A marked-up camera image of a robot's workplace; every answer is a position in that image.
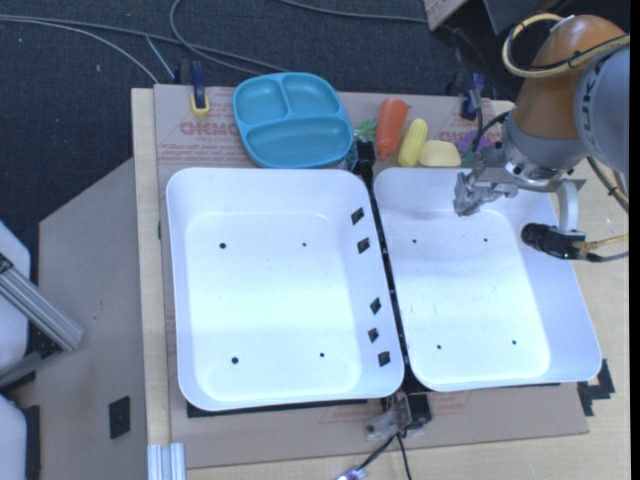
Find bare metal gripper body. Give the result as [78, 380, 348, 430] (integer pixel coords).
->
[468, 146, 552, 195]

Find purple grapes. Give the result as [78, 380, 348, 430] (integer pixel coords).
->
[456, 129, 495, 170]

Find yellow lemon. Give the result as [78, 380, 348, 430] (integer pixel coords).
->
[418, 139, 463, 169]

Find yellow corn cob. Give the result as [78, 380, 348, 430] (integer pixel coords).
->
[397, 117, 430, 169]

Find orange carrot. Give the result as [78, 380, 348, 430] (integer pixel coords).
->
[375, 97, 410, 161]

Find thin black rod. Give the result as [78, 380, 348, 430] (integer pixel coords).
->
[360, 167, 417, 405]

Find white plastic tray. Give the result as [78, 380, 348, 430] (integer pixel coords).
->
[372, 166, 604, 394]
[164, 166, 406, 413]

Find green toy leaf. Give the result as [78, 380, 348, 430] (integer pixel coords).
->
[353, 117, 379, 143]

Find blue divided plate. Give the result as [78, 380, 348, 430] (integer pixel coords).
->
[232, 71, 354, 170]

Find brown cardboard board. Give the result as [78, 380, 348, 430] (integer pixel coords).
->
[152, 83, 591, 470]

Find black cylinder on white bracket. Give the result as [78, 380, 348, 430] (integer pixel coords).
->
[520, 177, 587, 260]

